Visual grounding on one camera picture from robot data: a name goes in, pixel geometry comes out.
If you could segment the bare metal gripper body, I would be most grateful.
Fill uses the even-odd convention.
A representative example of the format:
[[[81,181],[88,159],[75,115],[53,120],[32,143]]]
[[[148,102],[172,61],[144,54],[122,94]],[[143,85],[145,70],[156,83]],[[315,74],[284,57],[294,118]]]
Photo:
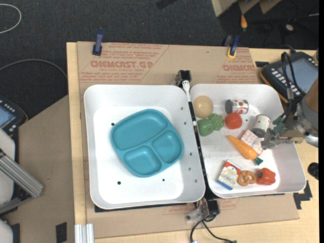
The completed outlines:
[[[275,137],[284,141],[301,143],[302,141],[318,148],[318,129],[309,122],[287,121],[274,128]]]

